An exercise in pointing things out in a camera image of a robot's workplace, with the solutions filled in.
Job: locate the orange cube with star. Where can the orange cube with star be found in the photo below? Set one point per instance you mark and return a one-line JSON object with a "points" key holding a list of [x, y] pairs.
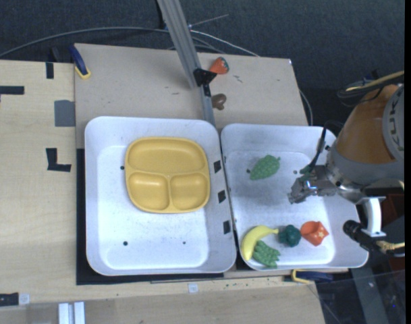
{"points": [[314, 233]]}

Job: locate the brown rounded toy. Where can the brown rounded toy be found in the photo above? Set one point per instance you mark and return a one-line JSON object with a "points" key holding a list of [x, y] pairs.
{"points": [[218, 101]]}

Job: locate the pale wood board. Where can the pale wood board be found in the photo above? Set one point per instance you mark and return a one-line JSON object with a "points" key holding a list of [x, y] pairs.
{"points": [[141, 89]]}

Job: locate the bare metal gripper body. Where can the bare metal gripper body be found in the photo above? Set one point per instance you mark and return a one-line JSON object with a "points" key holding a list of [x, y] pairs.
{"points": [[323, 184]]}

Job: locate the white plastic tray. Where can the white plastic tray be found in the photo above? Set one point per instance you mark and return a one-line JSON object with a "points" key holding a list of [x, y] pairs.
{"points": [[151, 241], [266, 201]]}

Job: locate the yellow banana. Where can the yellow banana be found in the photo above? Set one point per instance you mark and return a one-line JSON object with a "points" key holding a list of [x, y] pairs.
{"points": [[250, 240]]}

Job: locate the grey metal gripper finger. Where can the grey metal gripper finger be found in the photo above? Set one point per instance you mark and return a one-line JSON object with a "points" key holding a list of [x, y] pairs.
{"points": [[300, 183], [297, 197]]}

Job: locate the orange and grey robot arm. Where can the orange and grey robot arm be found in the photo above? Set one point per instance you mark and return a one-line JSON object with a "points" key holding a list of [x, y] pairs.
{"points": [[363, 140]]}

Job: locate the yellow divided plate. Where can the yellow divided plate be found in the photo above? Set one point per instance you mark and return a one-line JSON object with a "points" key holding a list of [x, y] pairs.
{"points": [[166, 174]]}

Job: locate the black cylinder on white bracket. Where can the black cylinder on white bracket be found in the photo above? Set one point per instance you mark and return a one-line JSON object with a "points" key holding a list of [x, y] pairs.
{"points": [[372, 214]]}

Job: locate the green grapes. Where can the green grapes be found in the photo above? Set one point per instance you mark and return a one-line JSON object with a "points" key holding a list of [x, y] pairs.
{"points": [[266, 253], [264, 168]]}

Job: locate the green broccoli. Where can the green broccoli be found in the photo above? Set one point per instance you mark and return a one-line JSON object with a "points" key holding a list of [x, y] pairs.
{"points": [[289, 236]]}

